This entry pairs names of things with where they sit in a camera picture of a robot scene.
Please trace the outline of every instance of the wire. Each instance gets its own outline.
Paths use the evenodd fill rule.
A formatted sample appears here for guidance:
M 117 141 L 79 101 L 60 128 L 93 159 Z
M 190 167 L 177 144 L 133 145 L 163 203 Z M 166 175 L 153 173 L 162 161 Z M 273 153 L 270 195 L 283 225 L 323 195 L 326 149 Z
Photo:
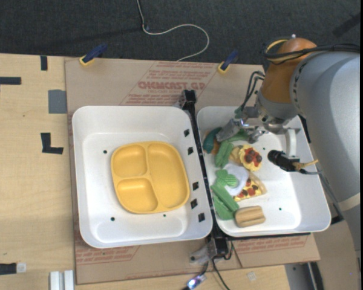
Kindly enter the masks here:
M 206 273 L 207 271 L 207 268 L 208 268 L 208 264 L 209 264 L 209 261 L 207 261 L 205 264 L 204 264 L 204 267 L 203 267 L 203 270 L 201 271 L 201 273 L 199 274 L 199 276 L 202 276 Z
M 254 78 L 254 83 L 253 83 L 253 86 L 252 86 L 253 77 L 255 75 L 257 75 L 257 74 L 259 76 L 257 76 L 257 77 Z M 257 84 L 257 80 L 263 80 L 264 78 L 265 78 L 265 75 L 261 71 L 254 71 L 252 73 L 252 75 L 250 76 L 250 79 L 249 79 L 249 84 L 247 86 L 246 96 L 245 96 L 244 101 L 243 101 L 243 103 L 241 105 L 241 111 L 243 111 L 244 107 L 246 106 L 247 101 L 249 101 L 249 99 L 253 95 L 255 86 Z
M 173 28 L 171 28 L 171 29 L 168 29 L 168 30 L 166 30 L 166 31 L 156 32 L 156 33 L 149 32 L 149 31 L 145 28 L 145 19 L 144 19 L 144 15 L 143 15 L 143 12 L 142 12 L 142 9 L 141 9 L 140 0 L 136 0 L 136 3 L 137 3 L 137 7 L 138 7 L 138 9 L 139 9 L 139 12 L 140 12 L 141 23 L 142 23 L 142 24 L 141 24 L 141 28 L 142 28 L 142 30 L 143 30 L 146 34 L 148 34 L 148 35 L 150 35 L 150 36 L 160 36 L 160 35 L 162 35 L 162 34 L 169 33 L 169 32 L 171 32 L 171 31 L 173 31 L 173 30 L 176 30 L 176 29 L 178 29 L 178 28 L 182 28 L 182 27 L 194 27 L 194 28 L 196 28 L 196 29 L 199 29 L 200 31 L 202 31 L 202 32 L 206 35 L 207 43 L 206 43 L 206 46 L 205 46 L 205 47 L 204 47 L 201 51 L 199 51 L 199 52 L 197 52 L 197 53 L 195 53 L 195 54 L 191 54 L 191 55 L 185 56 L 185 57 L 183 57 L 183 58 L 180 58 L 180 59 L 178 59 L 177 61 L 182 61 L 182 60 L 185 60 L 185 59 L 187 59 L 187 58 L 191 58 L 191 57 L 197 56 L 197 55 L 199 55 L 199 54 L 203 53 L 204 51 L 206 51 L 206 49 L 208 48 L 208 46 L 209 46 L 209 44 L 210 44 L 210 37 L 209 37 L 209 35 L 208 35 L 207 31 L 206 31 L 206 30 L 204 30 L 203 28 L 199 27 L 198 25 L 194 25 L 194 24 L 181 24 L 181 25 L 175 26 L 175 27 L 173 27 Z
M 308 175 L 319 175 L 319 174 L 321 174 L 321 173 L 322 173 L 322 171 L 317 171 L 317 172 L 308 172 L 308 171 L 306 171 L 306 170 L 304 170 L 304 169 L 299 170 L 299 172 L 300 172 L 301 174 L 308 174 Z
M 355 44 L 333 44 L 333 45 L 320 45 L 313 48 L 305 48 L 299 51 L 291 51 L 288 53 L 268 53 L 275 45 L 286 42 L 291 37 L 279 37 L 275 40 L 270 41 L 265 46 L 263 46 L 263 55 L 264 57 L 272 62 L 274 65 L 280 65 L 288 60 L 293 60 L 304 56 L 309 53 L 313 53 L 316 51 L 350 51 L 355 53 L 360 53 L 360 46 Z
M 215 272 L 217 272 L 217 274 L 218 274 L 218 276 L 219 276 L 219 279 L 220 279 L 220 281 L 222 282 L 223 286 L 224 286 L 227 290 L 230 290 L 230 288 L 229 288 L 229 287 L 227 287 L 227 284 L 224 282 L 224 280 L 223 280 L 222 276 L 220 275 L 220 273 L 219 273 L 219 271 L 218 271 L 218 269 L 217 269 L 217 266 L 215 265 L 215 261 L 214 261 L 214 259 L 212 259 L 212 266 L 214 267 Z
M 224 260 L 230 260 L 230 259 L 231 259 L 231 256 L 232 256 L 233 251 L 234 251 L 234 244 L 231 242 L 231 249 L 230 249 L 229 256 L 228 256 L 228 257 L 224 256 L 224 257 L 223 257 L 223 259 L 224 259 Z
M 292 164 L 297 169 L 297 171 L 300 171 L 301 169 L 311 166 L 312 164 L 316 164 L 317 162 L 319 162 L 318 159 L 313 160 L 311 162 L 307 162 L 307 163 L 293 162 Z

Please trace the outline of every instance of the toy pepperoni pizza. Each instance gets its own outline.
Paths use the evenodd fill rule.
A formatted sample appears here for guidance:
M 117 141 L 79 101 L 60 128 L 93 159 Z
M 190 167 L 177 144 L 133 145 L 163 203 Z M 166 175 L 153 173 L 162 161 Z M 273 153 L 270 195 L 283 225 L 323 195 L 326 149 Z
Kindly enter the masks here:
M 257 171 L 262 166 L 262 156 L 252 146 L 244 145 L 239 151 L 240 161 L 250 171 Z
M 266 188 L 264 184 L 253 173 L 249 172 L 249 179 L 246 181 L 246 185 L 238 195 L 234 196 L 234 200 L 238 202 L 260 196 L 265 193 Z

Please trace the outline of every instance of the cardboard sheet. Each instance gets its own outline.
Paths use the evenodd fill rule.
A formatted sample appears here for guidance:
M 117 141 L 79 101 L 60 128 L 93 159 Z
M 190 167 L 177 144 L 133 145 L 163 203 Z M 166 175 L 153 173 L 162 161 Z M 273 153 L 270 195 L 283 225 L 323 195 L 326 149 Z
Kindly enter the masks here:
M 71 186 L 75 226 L 77 284 L 154 276 L 199 273 L 200 266 L 189 263 L 189 254 L 205 240 L 129 246 L 98 250 L 80 236 L 76 198 L 75 164 L 71 118 L 76 109 L 86 105 L 174 105 L 182 90 L 195 90 L 196 111 L 205 106 L 238 106 L 246 94 L 256 65 L 231 65 L 226 74 L 216 63 L 161 62 L 146 60 L 96 59 L 87 67 L 78 59 L 67 59 L 68 130 L 70 141 Z M 255 96 L 249 100 L 252 104 Z M 251 239 L 234 242 L 235 256 L 219 262 L 219 269 L 318 260 L 313 235 Z

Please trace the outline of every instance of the yellow divided plate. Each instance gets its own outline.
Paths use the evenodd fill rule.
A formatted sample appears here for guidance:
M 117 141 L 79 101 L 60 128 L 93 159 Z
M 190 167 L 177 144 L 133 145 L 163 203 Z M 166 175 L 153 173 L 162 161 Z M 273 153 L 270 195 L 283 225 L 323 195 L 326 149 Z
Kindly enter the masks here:
M 132 213 L 175 210 L 189 197 L 182 158 L 168 143 L 149 141 L 117 148 L 111 157 L 111 173 L 121 205 Z

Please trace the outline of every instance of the green toy vegetable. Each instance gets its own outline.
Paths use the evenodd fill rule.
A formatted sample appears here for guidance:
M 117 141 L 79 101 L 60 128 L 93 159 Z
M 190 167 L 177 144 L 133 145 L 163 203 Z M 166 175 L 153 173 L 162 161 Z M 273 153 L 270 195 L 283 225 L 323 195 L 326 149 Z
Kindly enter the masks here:
M 217 127 L 213 130 L 211 130 L 206 138 L 204 139 L 204 142 L 203 142 L 203 149 L 205 151 L 207 151 L 207 153 L 211 153 L 212 149 L 214 148 L 214 139 L 215 139 L 215 136 L 216 134 L 221 131 L 222 128 L 221 127 Z
M 247 141 L 248 139 L 249 139 L 249 133 L 246 130 L 241 129 L 238 131 L 237 134 L 235 134 L 233 137 L 230 137 L 227 140 L 229 142 L 235 142 L 235 141 Z
M 227 170 L 217 170 L 215 173 L 217 176 L 217 180 L 215 181 L 216 184 L 221 186 L 230 186 L 235 187 L 238 185 L 238 179 L 233 174 L 228 174 Z
M 236 210 L 239 209 L 240 206 L 238 205 L 238 203 L 235 202 L 235 200 L 232 198 L 232 196 L 227 192 L 227 190 L 224 187 L 218 184 L 214 184 L 211 186 L 211 189 L 223 202 L 223 204 L 228 207 L 230 211 L 235 213 Z
M 214 200 L 215 211 L 222 220 L 230 220 L 234 218 L 234 212 L 230 211 L 215 194 L 212 195 L 212 199 Z
M 229 156 L 231 154 L 234 145 L 228 141 L 223 141 L 220 144 L 218 153 L 215 155 L 215 166 L 223 168 L 229 162 Z

